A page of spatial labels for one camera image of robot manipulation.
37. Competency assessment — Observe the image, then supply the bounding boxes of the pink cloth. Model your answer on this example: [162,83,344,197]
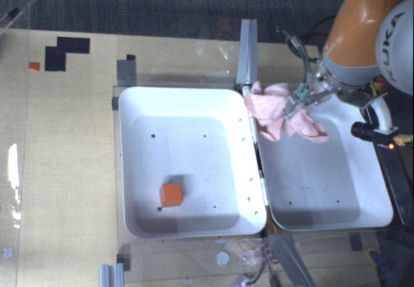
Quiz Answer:
[244,81,330,144]

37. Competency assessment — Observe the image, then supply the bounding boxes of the white plastic tray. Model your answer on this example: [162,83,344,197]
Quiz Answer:
[255,95,395,233]
[118,86,268,241]

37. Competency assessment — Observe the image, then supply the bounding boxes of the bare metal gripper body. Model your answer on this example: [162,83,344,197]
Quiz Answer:
[303,69,341,107]

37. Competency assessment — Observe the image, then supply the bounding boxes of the black cylinder on white bracket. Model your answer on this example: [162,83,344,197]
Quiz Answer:
[351,93,400,148]

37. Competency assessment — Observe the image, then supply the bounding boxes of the orange cube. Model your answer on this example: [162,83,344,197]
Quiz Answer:
[159,182,184,209]

